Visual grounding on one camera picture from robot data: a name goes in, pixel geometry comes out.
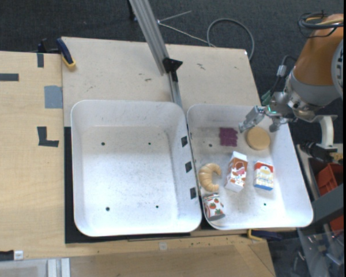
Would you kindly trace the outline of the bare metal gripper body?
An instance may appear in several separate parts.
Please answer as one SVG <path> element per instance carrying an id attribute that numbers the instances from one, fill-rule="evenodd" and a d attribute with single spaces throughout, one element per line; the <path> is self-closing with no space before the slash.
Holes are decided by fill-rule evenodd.
<path id="1" fill-rule="evenodd" d="M 269 92 L 264 95 L 265 114 L 282 122 L 302 119 L 312 122 L 316 117 L 314 105 L 306 103 L 296 92 Z"/>

